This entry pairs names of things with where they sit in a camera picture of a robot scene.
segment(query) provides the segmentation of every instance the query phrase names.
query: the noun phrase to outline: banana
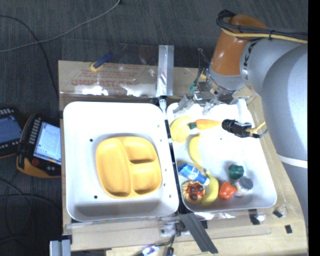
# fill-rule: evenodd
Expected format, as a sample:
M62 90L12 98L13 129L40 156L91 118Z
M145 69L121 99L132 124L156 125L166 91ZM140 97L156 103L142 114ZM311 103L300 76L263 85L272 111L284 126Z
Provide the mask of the banana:
M212 204L218 197L219 192L219 182L218 180L213 177L209 171L207 171L206 176L209 178L210 183L208 187L205 189L205 196L201 201L203 206L208 206Z
M191 117L181 116L172 122L170 125L171 138L175 142L184 143L190 134L188 123L191 122Z
M199 153L199 140L200 140L200 135L196 135L190 139L189 142L189 155L196 164L199 166L202 166L203 160L202 157Z

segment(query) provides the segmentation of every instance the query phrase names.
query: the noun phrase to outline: table surface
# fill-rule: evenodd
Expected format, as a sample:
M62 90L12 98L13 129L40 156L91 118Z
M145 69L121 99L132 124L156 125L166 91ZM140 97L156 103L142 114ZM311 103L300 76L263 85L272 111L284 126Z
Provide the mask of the table surface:
M84 63L78 61L59 61L59 88L75 77ZM174 68L173 94L188 94L189 85L194 81L196 68ZM92 96L77 97L74 94L60 93L60 110L78 100L92 100ZM261 100L254 99L253 111L258 121L263 120ZM66 176L64 165L64 133L61 124L62 153L62 206L63 227L65 234L72 234L71 251L105 250L107 256L134 256L143 248L155 243L163 243L169 238L161 235L159 223L154 220L137 220L132 222L101 222L93 225L71 224L71 217L66 208ZM264 221L253 225L249 217L214 219L208 221L207 233L221 256L285 256L308 255L308 239L300 203L289 177L277 157L272 141L267 134L261 140L270 173L276 187L278 201L275 207L283 210L283 217L272 214L274 209L264 210ZM212 255L201 252L198 245L188 233L177 236L172 245L177 256ZM165 256L167 246L160 246L155 256Z

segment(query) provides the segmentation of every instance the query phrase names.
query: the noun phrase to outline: yellow divided plate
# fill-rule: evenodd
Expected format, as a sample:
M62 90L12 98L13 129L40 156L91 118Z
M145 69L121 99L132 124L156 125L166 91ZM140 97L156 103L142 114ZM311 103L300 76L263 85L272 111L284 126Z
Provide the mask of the yellow divided plate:
M146 195L156 191L162 183L156 149L145 138L105 139L96 149L95 160L101 186L113 198Z

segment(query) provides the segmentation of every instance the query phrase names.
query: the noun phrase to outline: white tray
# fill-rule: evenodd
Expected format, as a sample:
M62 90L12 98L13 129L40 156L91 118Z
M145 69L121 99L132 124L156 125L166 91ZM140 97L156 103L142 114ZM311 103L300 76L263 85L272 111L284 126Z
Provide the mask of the white tray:
M169 124L180 116L190 116L194 121L197 119L212 119L222 122L225 119L230 119L240 123L249 122L252 127L255 127L246 102L242 99L235 105L220 104L214 106L207 115L203 115L203 108L198 104L194 104L184 113L174 115L173 111L177 107L178 104L173 103L167 108ZM260 140L252 137L237 137L224 130L221 125L202 131L199 141L199 152L203 160L202 168L210 171L210 174L216 177L221 184L223 181L234 182L228 176L229 165L241 165L244 168L244 175L252 179L253 189L242 197L232 196L228 200L217 198L206 207L202 206L201 203L191 204L184 201L185 206L193 212L223 212L273 206L277 201L277 192ZM177 164L180 161L193 163L189 156L188 144L190 138L198 132L199 130L192 129L185 143L173 143ZM180 185L187 181L182 175L179 174L178 176Z
M149 103L84 102L68 104L63 111L66 208L80 222L169 216L179 197L162 111ZM100 185L96 148L111 137L140 136L158 154L162 184L150 194L113 198Z

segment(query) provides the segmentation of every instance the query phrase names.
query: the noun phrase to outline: handheld device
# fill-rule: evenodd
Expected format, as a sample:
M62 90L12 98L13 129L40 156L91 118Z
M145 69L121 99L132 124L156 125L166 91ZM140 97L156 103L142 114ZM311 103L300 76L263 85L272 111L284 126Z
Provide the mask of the handheld device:
M17 153L21 133L17 111L9 107L0 108L0 158Z
M17 169L39 178L60 177L60 138L59 122L38 113L31 115L19 141Z

